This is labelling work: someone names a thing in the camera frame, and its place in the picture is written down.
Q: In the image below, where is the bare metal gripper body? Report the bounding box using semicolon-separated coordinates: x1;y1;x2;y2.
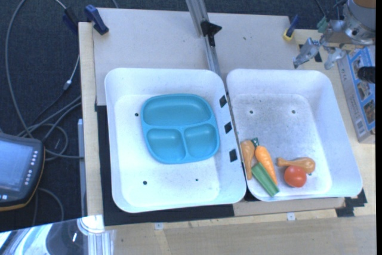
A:
320;19;376;52

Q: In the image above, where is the blue and grey carton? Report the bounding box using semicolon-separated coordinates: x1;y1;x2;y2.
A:
337;45;376;145

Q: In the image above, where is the white plastic tray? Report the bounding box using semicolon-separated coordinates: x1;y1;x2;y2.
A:
225;68;363;202
103;67;248;214

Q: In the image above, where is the brown toy chicken drumstick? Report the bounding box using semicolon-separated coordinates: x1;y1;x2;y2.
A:
276;156;316;175

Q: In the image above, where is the orange carrot with green top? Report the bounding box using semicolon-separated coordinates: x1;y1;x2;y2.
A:
250;137;279;187

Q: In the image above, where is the pale orange toy vegetable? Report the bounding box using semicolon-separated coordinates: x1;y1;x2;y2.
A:
240;140;256;181

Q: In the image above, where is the red toy tomato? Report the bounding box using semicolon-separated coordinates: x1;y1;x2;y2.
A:
283;165;308;189

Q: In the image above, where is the green toy celery stalk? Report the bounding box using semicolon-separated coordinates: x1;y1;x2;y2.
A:
251;161;281;198

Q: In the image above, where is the blue divided plate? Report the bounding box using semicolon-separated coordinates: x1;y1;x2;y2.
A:
140;93;221;165

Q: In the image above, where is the pale wood board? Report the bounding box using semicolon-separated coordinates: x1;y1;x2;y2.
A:
92;7;347;217

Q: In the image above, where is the black cylinder on white bracket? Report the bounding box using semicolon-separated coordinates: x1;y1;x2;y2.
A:
357;66;376;85

